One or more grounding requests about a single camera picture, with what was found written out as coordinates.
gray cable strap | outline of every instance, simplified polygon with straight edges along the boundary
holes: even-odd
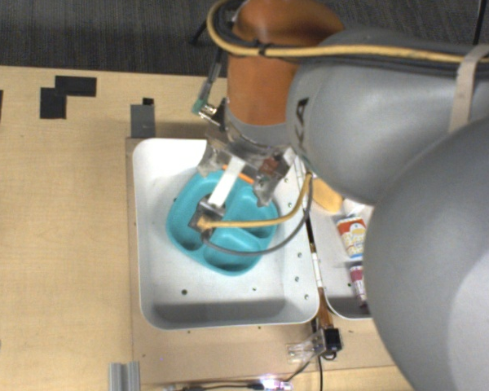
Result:
[[[476,45],[461,62],[456,73],[455,99],[451,110],[449,133],[469,123],[474,90],[474,73],[480,59],[489,54],[489,45]]]

white tray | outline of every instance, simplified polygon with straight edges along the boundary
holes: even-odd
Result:
[[[134,150],[134,191],[138,224],[140,305],[145,319],[161,329],[191,329],[305,323],[317,313],[307,233],[262,257],[249,272],[229,277],[216,273],[172,245],[165,220],[174,198],[196,172],[205,140],[154,138]],[[291,169],[274,195],[280,214],[298,196]],[[280,225],[271,245],[297,225],[302,212]]]

gray robot arm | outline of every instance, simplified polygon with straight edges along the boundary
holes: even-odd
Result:
[[[381,29],[351,29],[323,45],[375,44],[466,54],[470,46],[425,42]],[[317,59],[291,86],[289,140],[335,190],[375,204],[396,176],[448,133],[456,68]],[[477,73],[471,120],[489,116],[489,71]]]
[[[377,29],[331,43],[436,51]],[[364,249],[370,309],[417,390],[489,389],[489,72],[470,123],[449,134],[456,74],[415,65],[304,64],[287,106],[289,139],[344,196],[374,204]]]

wooden table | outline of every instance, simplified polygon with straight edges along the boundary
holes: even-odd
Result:
[[[54,87],[56,75],[96,77],[97,95],[68,97],[66,120],[42,120],[40,88]],[[202,80],[0,67],[0,391],[103,391],[108,364],[133,359],[126,185],[130,105],[155,100],[159,137],[202,138],[204,125],[190,113]],[[219,80],[215,103],[224,91]],[[324,364],[324,389],[411,389],[372,321],[335,320],[345,349],[336,362]],[[279,351],[289,332],[262,329],[260,341],[277,344],[270,353],[252,355],[264,362],[262,373],[295,369]],[[178,333],[156,334],[170,349],[184,344]],[[225,335],[245,344],[252,337],[250,327],[196,334],[206,349]],[[208,377],[206,367],[185,366],[179,357],[167,367],[175,369],[171,377]],[[218,361],[217,354],[209,357]],[[244,366],[246,358],[236,355],[233,363]],[[225,361],[220,362],[209,377],[222,378]],[[162,389],[159,380],[146,384],[145,379],[142,372],[142,389]],[[312,367],[293,383],[297,390],[318,389],[319,375]]]

metal bracket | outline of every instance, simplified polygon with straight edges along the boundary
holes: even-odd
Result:
[[[108,366],[108,391],[141,391],[139,362],[111,363]]]
[[[143,104],[130,105],[130,137],[155,138],[156,118],[154,101],[143,99]]]
[[[286,346],[289,363],[304,364],[315,356],[321,355],[326,350],[324,330],[319,329],[301,343]]]

